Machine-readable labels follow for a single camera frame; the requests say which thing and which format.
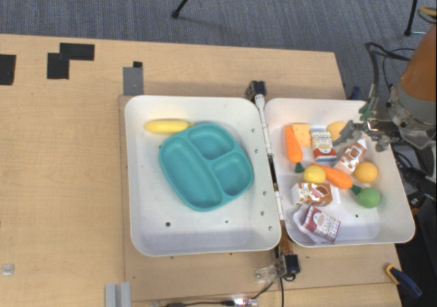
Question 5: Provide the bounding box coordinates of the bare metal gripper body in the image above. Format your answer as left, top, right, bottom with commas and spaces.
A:
362, 113, 437, 150

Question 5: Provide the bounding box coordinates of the yellow-orange round fruit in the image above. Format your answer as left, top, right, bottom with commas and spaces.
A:
326, 121, 348, 143

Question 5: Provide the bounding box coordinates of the brown and white milk carton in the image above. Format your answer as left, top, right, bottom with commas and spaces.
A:
332, 137, 368, 175

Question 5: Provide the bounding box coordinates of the white yellow and red carton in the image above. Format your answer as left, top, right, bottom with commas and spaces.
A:
309, 126, 337, 163

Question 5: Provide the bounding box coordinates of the orange round fruit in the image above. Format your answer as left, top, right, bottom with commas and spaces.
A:
354, 161, 380, 184

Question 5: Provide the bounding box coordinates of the yellow cheese wedge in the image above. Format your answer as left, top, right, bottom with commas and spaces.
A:
290, 122, 312, 149

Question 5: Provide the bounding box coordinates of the orange carrot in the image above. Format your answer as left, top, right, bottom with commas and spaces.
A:
284, 124, 306, 174
311, 162, 363, 196

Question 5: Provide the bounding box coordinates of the yellow lemon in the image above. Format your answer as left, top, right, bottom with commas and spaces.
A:
302, 164, 327, 185

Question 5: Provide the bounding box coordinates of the green pear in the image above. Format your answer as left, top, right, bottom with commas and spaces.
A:
356, 187, 382, 209

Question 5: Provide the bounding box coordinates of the brown and white flat carton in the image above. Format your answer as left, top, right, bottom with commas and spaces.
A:
290, 181, 343, 207

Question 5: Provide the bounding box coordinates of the white plastic tray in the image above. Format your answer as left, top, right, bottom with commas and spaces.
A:
264, 97, 417, 248
124, 95, 283, 258

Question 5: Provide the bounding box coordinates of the thin black and white rod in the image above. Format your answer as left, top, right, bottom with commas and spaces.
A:
254, 93, 288, 256

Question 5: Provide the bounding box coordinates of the teal divided plate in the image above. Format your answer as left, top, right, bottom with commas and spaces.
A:
158, 122, 255, 213

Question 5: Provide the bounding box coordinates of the yellow banana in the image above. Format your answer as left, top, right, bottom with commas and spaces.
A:
143, 118, 195, 135

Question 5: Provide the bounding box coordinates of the pale wood board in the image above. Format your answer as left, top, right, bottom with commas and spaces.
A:
118, 93, 403, 303

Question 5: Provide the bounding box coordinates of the black cylinder on white bracket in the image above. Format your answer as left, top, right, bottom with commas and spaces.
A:
403, 164, 430, 194

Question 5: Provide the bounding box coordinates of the black block with wires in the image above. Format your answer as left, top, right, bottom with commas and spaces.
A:
274, 252, 302, 282
246, 80, 268, 100

